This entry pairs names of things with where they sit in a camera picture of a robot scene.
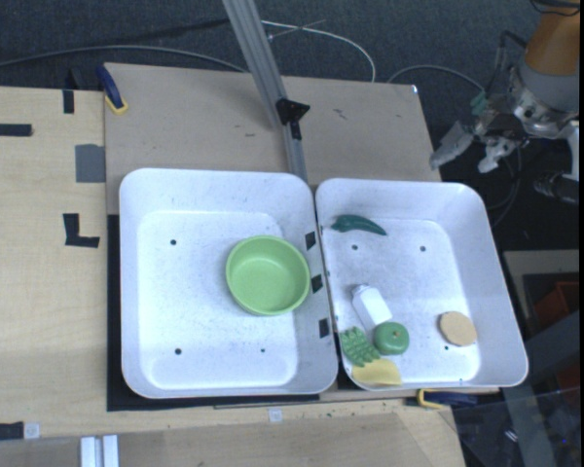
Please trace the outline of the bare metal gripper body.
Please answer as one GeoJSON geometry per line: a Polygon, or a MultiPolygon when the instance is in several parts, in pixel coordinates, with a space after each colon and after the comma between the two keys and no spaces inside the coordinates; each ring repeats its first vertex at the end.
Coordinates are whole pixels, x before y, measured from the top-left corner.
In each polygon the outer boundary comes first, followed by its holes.
{"type": "Polygon", "coordinates": [[[501,140],[559,139],[561,131],[578,117],[579,92],[531,90],[482,92],[473,98],[473,134],[487,145],[501,140]]]}

